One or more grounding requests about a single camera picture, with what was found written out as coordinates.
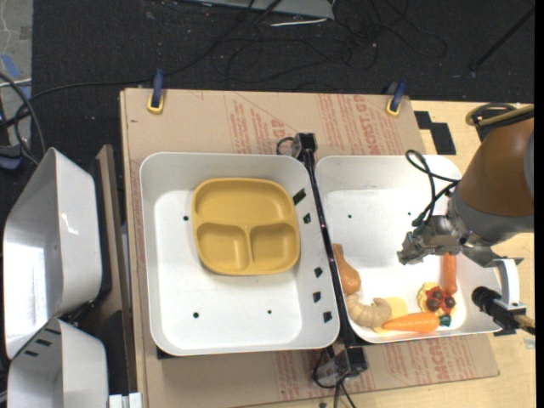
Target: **orange carrot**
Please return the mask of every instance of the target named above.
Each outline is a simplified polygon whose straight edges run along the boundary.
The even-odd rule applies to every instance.
[[[384,330],[433,332],[440,325],[439,317],[432,311],[410,313],[389,320],[382,325]]]
[[[339,243],[333,243],[332,250],[334,251],[334,258],[337,261],[343,294],[348,296],[357,293],[360,290],[359,272],[357,272],[357,269],[354,269],[343,257],[342,245]]]
[[[442,258],[442,281],[444,290],[450,295],[457,292],[457,257],[449,252]]]

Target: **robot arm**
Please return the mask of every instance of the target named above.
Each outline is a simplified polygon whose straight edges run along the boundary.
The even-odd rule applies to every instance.
[[[525,113],[532,116],[533,112],[534,106]],[[520,109],[510,115],[523,113]],[[497,304],[506,310],[494,317],[511,331],[524,328],[519,316],[514,319],[524,315],[519,286],[516,288],[515,266],[521,259],[502,258],[491,247],[518,233],[534,231],[534,117],[504,122],[482,142],[451,193],[446,214],[432,216],[409,231],[398,256],[402,264],[415,264],[429,254],[462,252],[483,267],[497,267],[502,295],[475,292],[473,301],[488,314],[496,311]]]

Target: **toy food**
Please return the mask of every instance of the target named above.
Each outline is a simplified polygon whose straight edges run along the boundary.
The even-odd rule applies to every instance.
[[[410,313],[396,319],[388,320],[382,327],[386,330],[433,332],[440,325],[439,317],[432,311]]]
[[[402,297],[386,297],[384,298],[391,307],[391,315],[389,319],[396,319],[397,317],[408,314],[408,305]],[[389,330],[384,330],[381,326],[375,326],[372,328],[378,334],[387,334]]]
[[[361,326],[380,326],[391,316],[391,306],[381,297],[375,297],[373,305],[364,305],[359,302],[359,295],[348,295],[346,305],[349,317]]]
[[[360,275],[356,269],[351,267],[343,257],[342,245],[338,243],[332,244],[334,258],[337,261],[338,272],[340,274],[340,283],[342,284],[343,294],[353,295],[360,289]]]
[[[449,252],[442,257],[442,281],[444,290],[450,295],[457,292],[457,257]]]
[[[425,282],[417,294],[419,308],[424,311],[432,311],[438,317],[453,315],[456,311],[456,300],[435,282]]]

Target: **cardboard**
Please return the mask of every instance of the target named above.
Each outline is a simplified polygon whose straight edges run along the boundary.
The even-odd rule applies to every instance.
[[[399,116],[391,117],[388,98],[380,95],[167,90],[163,112],[154,115],[146,110],[149,95],[149,89],[134,88],[121,94],[136,371],[144,406],[229,408],[297,400],[293,406],[302,407],[328,400],[331,392],[310,380],[315,351],[158,359],[146,296],[139,165],[159,151],[274,154],[278,141],[298,132],[315,133],[318,156],[425,153],[429,143],[417,129],[411,102],[403,99]],[[398,388],[387,395],[399,403],[408,388],[499,374],[484,334],[371,345],[365,352],[370,368],[347,382],[352,397]],[[435,402],[435,396],[417,394]]]

